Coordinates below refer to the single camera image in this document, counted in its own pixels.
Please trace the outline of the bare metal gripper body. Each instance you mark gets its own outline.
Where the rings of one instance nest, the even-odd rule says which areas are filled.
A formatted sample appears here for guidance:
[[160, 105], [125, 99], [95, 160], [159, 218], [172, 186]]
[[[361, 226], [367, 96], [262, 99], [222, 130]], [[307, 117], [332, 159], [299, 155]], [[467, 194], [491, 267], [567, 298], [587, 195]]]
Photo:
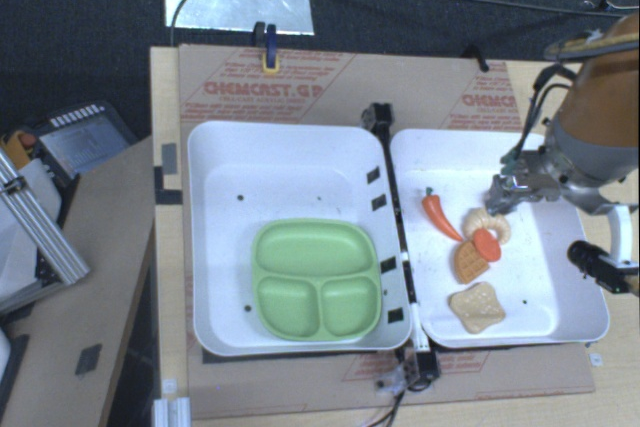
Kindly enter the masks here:
[[584, 173], [559, 150], [538, 148], [505, 157], [505, 189], [522, 188], [522, 203], [564, 199], [589, 215], [605, 215], [620, 204], [606, 198], [600, 188], [607, 184]]

